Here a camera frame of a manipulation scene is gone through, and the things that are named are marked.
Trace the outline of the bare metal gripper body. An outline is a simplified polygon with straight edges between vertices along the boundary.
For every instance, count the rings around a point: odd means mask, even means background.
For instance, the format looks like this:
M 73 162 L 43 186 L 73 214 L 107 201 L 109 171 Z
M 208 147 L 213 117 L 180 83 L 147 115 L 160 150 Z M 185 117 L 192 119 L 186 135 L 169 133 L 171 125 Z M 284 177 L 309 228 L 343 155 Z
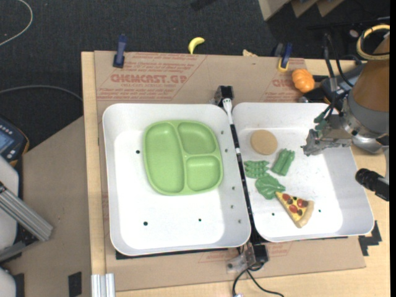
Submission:
M 364 126 L 355 117 L 331 115 L 319 131 L 319 139 L 329 147 L 355 145 L 369 153 L 389 148 L 389 138 Z

